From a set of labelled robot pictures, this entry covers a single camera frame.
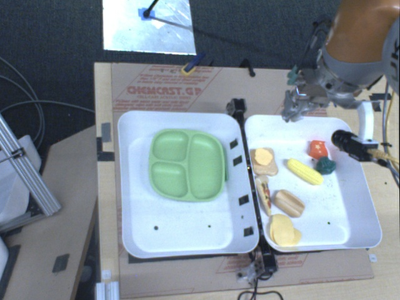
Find yellow corn cob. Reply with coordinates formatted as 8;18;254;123
286;157;325;186

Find toy pizza slice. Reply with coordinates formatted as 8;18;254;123
254;174;273;217

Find white plastic tray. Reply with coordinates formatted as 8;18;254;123
244;114;383;253
117;110;261;259

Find brown cardboard board red print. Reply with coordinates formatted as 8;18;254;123
111;62;375;299

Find green divided plate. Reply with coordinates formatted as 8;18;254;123
147;128;230;203

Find green broccoli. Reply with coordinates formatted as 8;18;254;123
314;156;338;176

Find tan hot dog bun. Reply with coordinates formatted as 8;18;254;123
273;189;306;219

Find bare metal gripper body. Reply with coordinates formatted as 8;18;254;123
294;68;364;109

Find thin black rod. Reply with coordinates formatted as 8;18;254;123
236;111;270;262

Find red toy food piece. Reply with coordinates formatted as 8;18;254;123
308;139;329;160

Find toast with orange topping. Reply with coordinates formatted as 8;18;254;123
249;147;279;178

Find black cylinder on white bracket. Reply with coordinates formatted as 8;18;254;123
331;100;381;163

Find yellow toy chips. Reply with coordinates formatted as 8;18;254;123
266;213;303;248

